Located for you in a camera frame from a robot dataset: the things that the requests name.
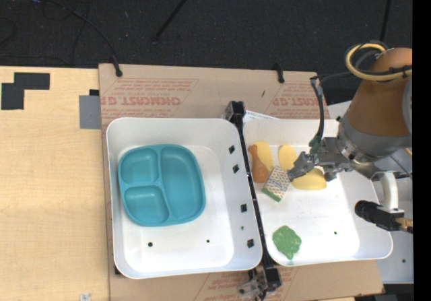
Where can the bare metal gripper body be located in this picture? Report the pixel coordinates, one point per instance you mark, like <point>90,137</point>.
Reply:
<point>333,153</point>

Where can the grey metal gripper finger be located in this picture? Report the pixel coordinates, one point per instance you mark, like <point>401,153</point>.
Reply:
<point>330,175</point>
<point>301,165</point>

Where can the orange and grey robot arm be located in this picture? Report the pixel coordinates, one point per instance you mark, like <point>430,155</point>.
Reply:
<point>380,104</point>

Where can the yellow toy food piece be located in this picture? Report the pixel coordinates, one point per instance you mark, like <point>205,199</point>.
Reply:
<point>265,153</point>
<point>286,156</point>
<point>311,182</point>

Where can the small white and green carton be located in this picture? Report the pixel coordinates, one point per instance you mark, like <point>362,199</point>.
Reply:
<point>276,183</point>

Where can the orange toy chicken drumstick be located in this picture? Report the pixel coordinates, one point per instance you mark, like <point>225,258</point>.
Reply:
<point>259,168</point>

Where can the white plastic tray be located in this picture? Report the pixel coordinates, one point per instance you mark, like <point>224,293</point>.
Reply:
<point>215,252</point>
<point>320,219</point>

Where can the thin black rod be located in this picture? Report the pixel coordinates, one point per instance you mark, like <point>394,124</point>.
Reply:
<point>254,192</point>

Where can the green toy lettuce leaf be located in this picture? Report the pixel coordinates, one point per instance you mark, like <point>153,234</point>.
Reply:
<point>287,241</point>

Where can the brown cardboard board, red print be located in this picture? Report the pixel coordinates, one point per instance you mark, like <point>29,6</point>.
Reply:
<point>202,97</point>

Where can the teal divided plate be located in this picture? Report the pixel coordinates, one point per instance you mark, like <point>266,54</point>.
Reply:
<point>175,185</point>

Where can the black cylinder on white bracket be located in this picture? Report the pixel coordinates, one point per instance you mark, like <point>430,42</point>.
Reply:
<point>377,213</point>

